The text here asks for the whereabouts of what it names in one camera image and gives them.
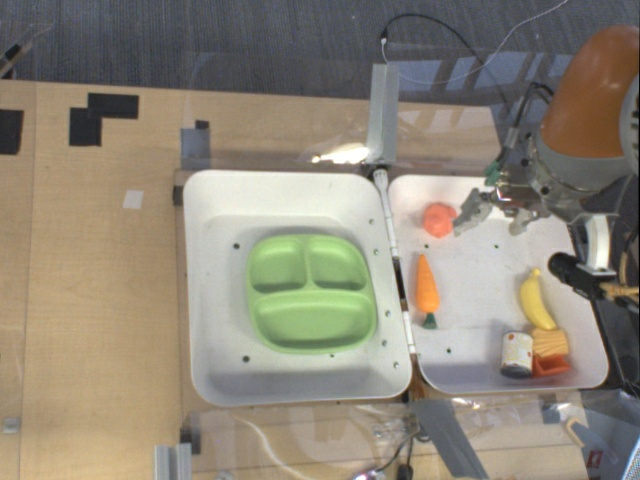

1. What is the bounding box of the orange carrot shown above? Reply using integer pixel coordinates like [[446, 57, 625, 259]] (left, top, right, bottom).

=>
[[415, 253, 442, 331]]

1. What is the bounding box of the yellow banana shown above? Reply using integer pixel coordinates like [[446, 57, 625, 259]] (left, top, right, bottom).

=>
[[519, 267, 558, 332]]

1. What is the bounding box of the black cylinder on white bracket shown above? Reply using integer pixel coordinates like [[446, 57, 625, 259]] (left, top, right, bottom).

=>
[[546, 214, 619, 300]]

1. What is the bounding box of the white plastic tray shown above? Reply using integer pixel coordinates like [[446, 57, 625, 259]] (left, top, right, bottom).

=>
[[181, 168, 414, 409], [387, 173, 611, 396]]

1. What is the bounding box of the orange toy doughnut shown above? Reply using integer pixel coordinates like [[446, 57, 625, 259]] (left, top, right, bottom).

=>
[[423, 202, 459, 240]]

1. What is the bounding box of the yellow ridged biscuit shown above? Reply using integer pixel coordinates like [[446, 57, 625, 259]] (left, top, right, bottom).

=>
[[530, 327, 571, 358]]

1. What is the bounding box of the small white can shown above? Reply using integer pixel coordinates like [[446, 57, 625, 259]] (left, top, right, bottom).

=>
[[500, 330, 536, 381]]

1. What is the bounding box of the green divided plate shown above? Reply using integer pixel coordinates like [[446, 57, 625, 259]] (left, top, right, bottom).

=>
[[245, 233, 379, 355]]

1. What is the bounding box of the orange red block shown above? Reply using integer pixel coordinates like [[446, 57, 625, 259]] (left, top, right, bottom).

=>
[[530, 351, 572, 380]]

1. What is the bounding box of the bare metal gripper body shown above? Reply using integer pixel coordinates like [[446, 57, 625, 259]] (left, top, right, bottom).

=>
[[491, 131, 552, 220]]

